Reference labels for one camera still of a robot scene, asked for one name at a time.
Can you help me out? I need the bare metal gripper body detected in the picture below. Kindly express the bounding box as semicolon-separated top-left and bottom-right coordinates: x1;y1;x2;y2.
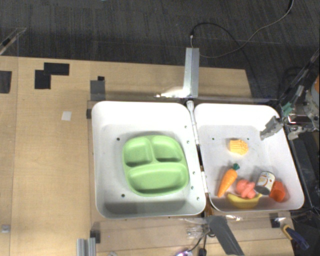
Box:
281;113;317;133

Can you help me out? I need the white plastic tray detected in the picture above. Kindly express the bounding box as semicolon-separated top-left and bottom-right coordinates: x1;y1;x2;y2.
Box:
193;102;306;213
90;100;207;220

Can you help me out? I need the yellow toy corn piece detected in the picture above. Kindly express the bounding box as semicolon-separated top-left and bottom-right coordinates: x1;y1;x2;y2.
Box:
228;138;250;157

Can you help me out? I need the white and orange can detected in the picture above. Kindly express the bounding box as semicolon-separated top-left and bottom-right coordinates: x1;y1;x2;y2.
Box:
254;170;276;196

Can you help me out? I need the orange cup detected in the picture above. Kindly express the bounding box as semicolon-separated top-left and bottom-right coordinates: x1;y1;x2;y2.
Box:
268;180;287;203

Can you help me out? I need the pink toy sausage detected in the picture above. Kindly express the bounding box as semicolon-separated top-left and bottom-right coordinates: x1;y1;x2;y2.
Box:
235;178;257;200

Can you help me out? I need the orange carrot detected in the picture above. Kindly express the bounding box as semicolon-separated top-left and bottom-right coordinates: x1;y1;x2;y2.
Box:
216;163;241;199

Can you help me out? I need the yellow banana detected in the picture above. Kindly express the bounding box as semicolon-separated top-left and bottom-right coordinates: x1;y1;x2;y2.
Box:
226;191;264;210

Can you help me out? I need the green divided plate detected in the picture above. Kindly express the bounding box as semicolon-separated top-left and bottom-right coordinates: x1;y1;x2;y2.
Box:
122;134;190;197

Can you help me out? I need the pale wood board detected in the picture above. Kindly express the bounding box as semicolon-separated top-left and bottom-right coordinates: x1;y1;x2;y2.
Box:
0;55;296;256

